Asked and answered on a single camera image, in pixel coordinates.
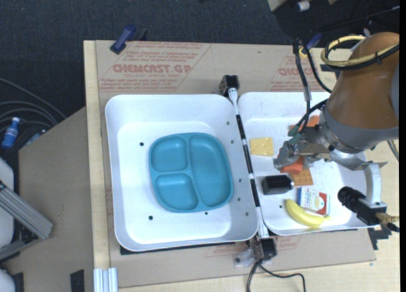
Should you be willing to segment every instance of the banana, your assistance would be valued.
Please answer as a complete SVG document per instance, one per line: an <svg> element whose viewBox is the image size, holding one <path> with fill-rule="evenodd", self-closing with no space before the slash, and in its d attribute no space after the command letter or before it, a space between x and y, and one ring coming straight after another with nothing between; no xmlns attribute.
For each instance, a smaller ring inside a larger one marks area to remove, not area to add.
<svg viewBox="0 0 406 292"><path fill-rule="evenodd" d="M329 216L319 216L313 215L306 212L303 208L301 208L297 202L293 201L292 199L286 200L286 210L288 214L300 224L306 225L307 227L317 228L319 227L324 221L329 220Z"/></svg>

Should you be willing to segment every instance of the blue clamp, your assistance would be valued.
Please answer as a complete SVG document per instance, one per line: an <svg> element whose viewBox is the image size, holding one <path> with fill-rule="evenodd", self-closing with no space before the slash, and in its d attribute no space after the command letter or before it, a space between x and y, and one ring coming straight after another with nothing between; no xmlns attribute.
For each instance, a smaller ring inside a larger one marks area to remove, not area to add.
<svg viewBox="0 0 406 292"><path fill-rule="evenodd" d="M110 49L116 54L121 53L126 47L125 42L133 38L135 30L136 27L134 25L126 25L124 30L122 31L122 34L120 35L120 38L118 38L118 40L110 47Z"/></svg>

